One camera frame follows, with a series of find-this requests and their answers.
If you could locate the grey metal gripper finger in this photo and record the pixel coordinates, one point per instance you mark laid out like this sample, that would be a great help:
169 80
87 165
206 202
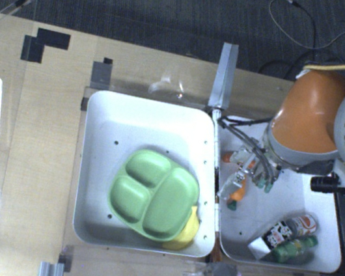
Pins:
229 184
245 170

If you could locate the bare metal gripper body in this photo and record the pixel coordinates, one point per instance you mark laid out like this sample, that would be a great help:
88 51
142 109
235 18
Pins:
262 164

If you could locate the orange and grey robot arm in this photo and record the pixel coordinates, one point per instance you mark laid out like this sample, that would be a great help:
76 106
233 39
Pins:
308 118

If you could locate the orange carrot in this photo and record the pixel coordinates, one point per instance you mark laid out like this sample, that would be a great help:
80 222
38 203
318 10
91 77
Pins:
238 194

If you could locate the white plastic tray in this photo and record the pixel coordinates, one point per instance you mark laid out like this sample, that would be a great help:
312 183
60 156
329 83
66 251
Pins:
290 201
112 123

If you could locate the yellow bowl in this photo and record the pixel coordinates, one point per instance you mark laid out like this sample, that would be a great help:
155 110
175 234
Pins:
186 235

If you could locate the black and white cow carton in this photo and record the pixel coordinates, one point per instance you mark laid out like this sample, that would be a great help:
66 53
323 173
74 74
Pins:
275 238

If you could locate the white and orange can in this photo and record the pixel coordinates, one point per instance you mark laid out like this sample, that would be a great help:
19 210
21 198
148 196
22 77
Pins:
304 225

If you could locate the green divided plate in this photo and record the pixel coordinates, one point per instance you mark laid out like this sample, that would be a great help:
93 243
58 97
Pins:
155 197

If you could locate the green bottle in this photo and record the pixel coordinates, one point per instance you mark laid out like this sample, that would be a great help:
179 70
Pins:
291 249

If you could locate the black cylinder on white bracket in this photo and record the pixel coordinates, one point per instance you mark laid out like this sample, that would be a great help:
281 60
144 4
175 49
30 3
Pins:
324 184

